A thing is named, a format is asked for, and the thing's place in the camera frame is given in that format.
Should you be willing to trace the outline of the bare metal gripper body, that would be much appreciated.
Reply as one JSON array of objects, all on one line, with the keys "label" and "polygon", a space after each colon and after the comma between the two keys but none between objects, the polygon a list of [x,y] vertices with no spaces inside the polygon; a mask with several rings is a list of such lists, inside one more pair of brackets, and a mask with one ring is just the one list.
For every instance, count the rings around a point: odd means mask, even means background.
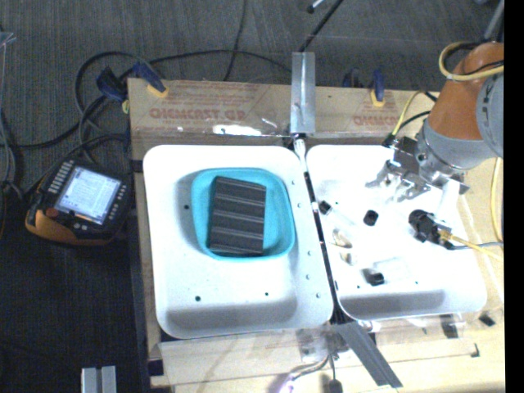
[{"label": "bare metal gripper body", "polygon": [[423,137],[395,139],[391,148],[394,150],[391,162],[401,179],[426,183],[441,190],[449,181],[455,181],[459,193],[470,189],[464,182],[465,171],[443,161]]}]

